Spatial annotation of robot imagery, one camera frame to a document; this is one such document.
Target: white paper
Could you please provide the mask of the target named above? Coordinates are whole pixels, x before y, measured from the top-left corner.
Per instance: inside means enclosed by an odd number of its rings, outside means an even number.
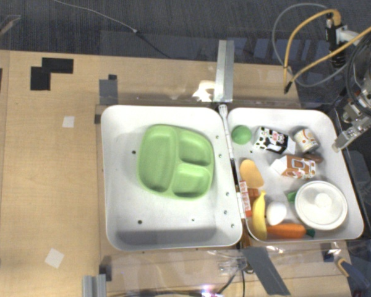
[[[63,253],[60,253],[59,251],[55,249],[50,249],[45,259],[45,262],[48,265],[55,267],[55,269],[58,269],[60,264],[62,263],[63,257],[64,257]]]
[[[63,119],[62,127],[74,127],[74,116],[65,116]]]

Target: gray cable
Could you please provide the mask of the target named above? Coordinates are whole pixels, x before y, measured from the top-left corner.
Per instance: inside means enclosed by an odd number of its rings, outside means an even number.
[[[74,8],[76,8],[76,9],[85,10],[85,11],[89,11],[89,12],[95,13],[95,14],[101,16],[101,17],[104,17],[104,18],[106,18],[106,19],[108,19],[108,20],[111,20],[111,21],[113,21],[113,22],[117,22],[117,23],[119,23],[119,24],[121,24],[121,25],[123,25],[123,26],[129,28],[129,29],[132,30],[134,33],[137,33],[137,32],[138,32],[138,30],[136,30],[135,28],[133,28],[133,27],[131,27],[131,26],[125,24],[124,22],[121,22],[120,20],[116,20],[116,19],[114,19],[114,18],[112,18],[112,17],[109,17],[109,16],[106,15],[106,14],[100,13],[100,12],[98,12],[98,11],[96,11],[96,10],[92,10],[92,9],[87,8],[87,7],[76,6],[75,4],[66,3],[66,2],[63,2],[63,1],[60,1],[60,0],[51,0],[51,1],[54,1],[54,2],[56,2],[56,3],[63,4],[64,6],[74,7]]]
[[[272,37],[271,37],[271,42],[272,42],[272,47],[273,47],[273,51],[275,52],[275,55],[276,55],[276,58],[278,59],[278,61],[280,62],[280,64],[282,66],[284,66],[284,63],[282,61],[282,59],[280,58],[279,56],[279,52],[276,48],[276,44],[275,44],[275,33],[276,33],[276,27],[278,26],[278,23],[280,21],[280,19],[282,18],[282,16],[287,13],[287,11],[290,11],[291,9],[293,8],[296,8],[296,7],[305,7],[305,6],[312,6],[312,7],[321,7],[322,9],[328,9],[327,6],[324,6],[323,4],[318,4],[318,3],[297,3],[297,4],[293,4],[292,6],[289,6],[288,8],[286,8],[285,10],[283,10],[280,15],[276,18],[275,20],[275,23],[273,24],[273,28],[272,28]],[[347,63],[342,66],[341,68],[339,68],[338,70],[336,70],[334,73],[332,73],[331,75],[325,77],[324,79],[314,83],[314,84],[304,84],[302,82],[300,82],[297,78],[297,80],[295,80],[297,82],[297,84],[299,84],[300,86],[303,86],[303,87],[315,87],[315,86],[318,86],[320,84],[323,84],[324,82],[326,82],[327,80],[330,80],[331,78],[335,77],[336,75],[338,75],[340,72],[342,72],[345,67],[347,66]]]

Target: orange carrot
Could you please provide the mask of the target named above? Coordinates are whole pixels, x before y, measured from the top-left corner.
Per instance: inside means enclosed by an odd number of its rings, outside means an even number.
[[[301,239],[308,233],[313,237],[314,231],[306,230],[303,225],[298,223],[282,223],[280,225],[267,226],[267,232],[284,239]]]

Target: wooden table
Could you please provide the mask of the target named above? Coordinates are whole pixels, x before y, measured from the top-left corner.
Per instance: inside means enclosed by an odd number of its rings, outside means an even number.
[[[31,91],[30,68],[41,66],[42,57],[74,59],[74,72],[51,74],[51,91]],[[101,262],[94,124],[99,80],[116,74],[119,94],[127,98],[190,98],[201,80],[215,79],[216,64],[0,51],[0,67],[0,297],[81,296],[83,276],[96,275]],[[280,67],[236,64],[234,98],[299,106],[295,87],[283,96],[280,78]],[[65,116],[75,117],[74,127],[62,126]],[[51,248],[64,254],[58,269],[45,263]],[[162,254],[170,252],[157,253],[165,259]],[[185,260],[193,261],[189,254]],[[333,264],[283,265],[293,296],[349,296]],[[320,270],[305,278],[299,267]],[[265,296],[255,275],[247,280],[247,296]],[[235,283],[226,296],[241,291]]]

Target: white tray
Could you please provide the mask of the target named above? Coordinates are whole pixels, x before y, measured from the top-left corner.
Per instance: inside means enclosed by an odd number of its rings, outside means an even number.
[[[230,131],[236,126],[248,126],[252,132],[259,126],[265,126],[272,130],[289,134],[296,127],[309,128],[320,143],[317,152],[324,158],[324,162],[317,164],[317,175],[311,180],[323,180],[337,186],[345,195],[348,202],[348,215],[344,223],[332,231],[316,231],[315,237],[305,236],[301,241],[334,241],[340,239],[356,239],[363,232],[364,223],[360,213],[359,204],[353,190],[348,169],[342,153],[336,153],[331,148],[336,139],[336,132],[333,123],[328,116],[313,110],[282,110],[282,109],[261,109],[261,108],[237,108],[228,116]],[[270,165],[281,155],[253,148],[252,143],[237,145],[233,143],[234,155],[239,168],[239,162],[249,158],[255,162],[265,181],[264,190],[267,205],[275,200],[286,204],[289,222],[300,221],[297,218],[294,204],[289,204],[286,193],[298,190],[307,181],[287,178],[279,175],[270,168]],[[267,239],[264,242],[278,242],[277,239]]]
[[[154,124],[203,134],[215,154],[210,190],[195,200],[156,195],[137,181],[137,152]],[[208,108],[111,106],[101,117],[106,232],[117,249],[230,246],[242,224],[222,120]]]

